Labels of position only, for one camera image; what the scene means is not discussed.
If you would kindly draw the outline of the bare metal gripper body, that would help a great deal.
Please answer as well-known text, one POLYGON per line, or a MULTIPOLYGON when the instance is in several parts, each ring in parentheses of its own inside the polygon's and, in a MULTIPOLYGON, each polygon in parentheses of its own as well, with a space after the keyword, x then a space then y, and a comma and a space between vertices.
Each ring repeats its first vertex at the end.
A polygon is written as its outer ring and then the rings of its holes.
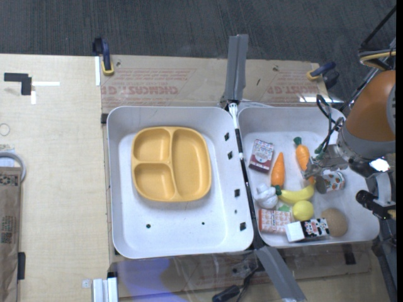
POLYGON ((349 148, 341 143, 323 146, 315 158, 322 170, 344 170, 348 167, 349 148))

